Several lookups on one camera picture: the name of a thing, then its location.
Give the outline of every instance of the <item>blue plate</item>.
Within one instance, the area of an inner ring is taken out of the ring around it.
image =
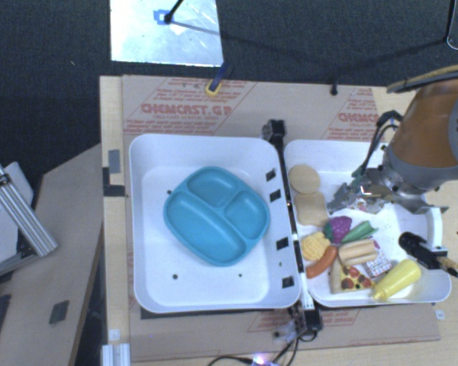
[[[163,216],[183,244],[219,266],[240,261],[269,225],[260,196],[218,167],[204,167],[185,179],[166,200]]]

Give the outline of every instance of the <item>yellow bottle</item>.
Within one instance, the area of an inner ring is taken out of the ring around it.
[[[411,259],[404,259],[375,285],[373,298],[386,300],[409,284],[418,281],[420,277],[421,269],[418,264]]]

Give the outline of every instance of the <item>yellow and blue clip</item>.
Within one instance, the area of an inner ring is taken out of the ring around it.
[[[205,87],[205,93],[208,96],[217,96],[219,93],[219,90],[221,89],[222,86],[222,79],[226,76],[226,72],[229,70],[231,65],[229,63],[223,62],[217,73],[215,74],[215,77],[208,82],[207,86]]]

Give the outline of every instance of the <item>black carpet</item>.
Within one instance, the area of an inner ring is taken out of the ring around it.
[[[450,0],[216,2],[232,79],[387,85],[458,63]],[[99,142],[100,75],[214,75],[113,63],[109,15],[109,0],[0,0],[0,161],[33,185]]]

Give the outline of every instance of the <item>toy pizza slice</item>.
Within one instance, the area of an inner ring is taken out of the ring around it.
[[[370,289],[375,282],[354,266],[342,266],[339,259],[331,267],[331,293]]]

